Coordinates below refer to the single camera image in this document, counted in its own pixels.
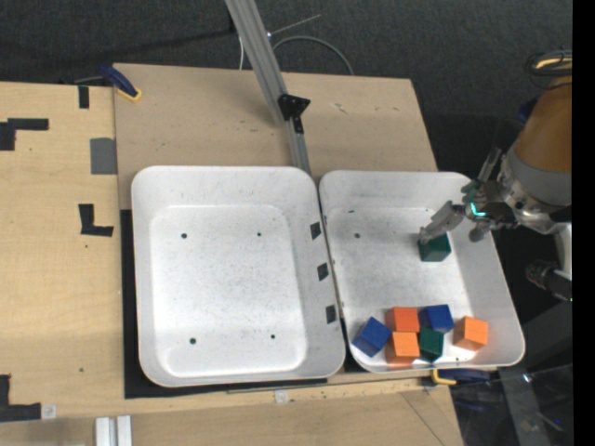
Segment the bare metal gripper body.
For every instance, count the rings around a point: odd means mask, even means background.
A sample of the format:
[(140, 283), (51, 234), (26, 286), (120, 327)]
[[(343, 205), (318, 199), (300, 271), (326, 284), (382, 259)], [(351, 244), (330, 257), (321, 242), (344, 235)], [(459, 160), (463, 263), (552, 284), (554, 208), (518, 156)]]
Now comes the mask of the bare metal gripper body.
[(489, 224), (491, 231), (522, 226), (553, 235), (572, 225), (567, 207), (543, 203), (516, 182), (507, 186), (498, 181), (471, 181), (464, 187), (464, 205), (474, 226)]

